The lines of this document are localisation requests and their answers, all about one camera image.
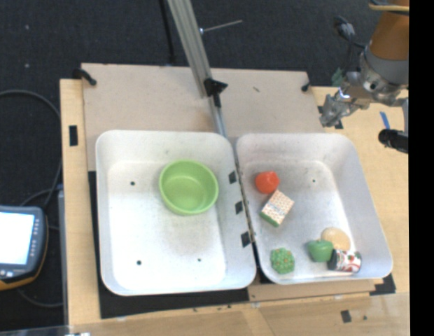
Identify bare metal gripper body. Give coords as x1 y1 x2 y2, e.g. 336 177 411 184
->
339 70 410 114

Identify orange round toy fruit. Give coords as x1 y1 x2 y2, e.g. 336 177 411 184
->
254 170 281 195

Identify white plastic tray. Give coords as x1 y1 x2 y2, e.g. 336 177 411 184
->
94 129 258 297
234 132 394 286

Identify white patterned carton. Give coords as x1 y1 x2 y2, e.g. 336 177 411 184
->
259 189 295 228

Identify beige toy bread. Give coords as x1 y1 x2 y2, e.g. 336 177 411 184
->
320 226 352 252

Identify green toy apple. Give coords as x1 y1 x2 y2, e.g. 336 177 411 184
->
306 239 335 263

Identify red and white can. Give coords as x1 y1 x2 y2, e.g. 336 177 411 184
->
326 248 363 274

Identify green dotted toy grapes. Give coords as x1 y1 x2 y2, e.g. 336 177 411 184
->
269 247 296 276

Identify green bowl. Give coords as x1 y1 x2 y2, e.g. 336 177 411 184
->
157 159 220 217

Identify brown cardboard board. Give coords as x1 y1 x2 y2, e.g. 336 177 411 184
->
80 62 384 302

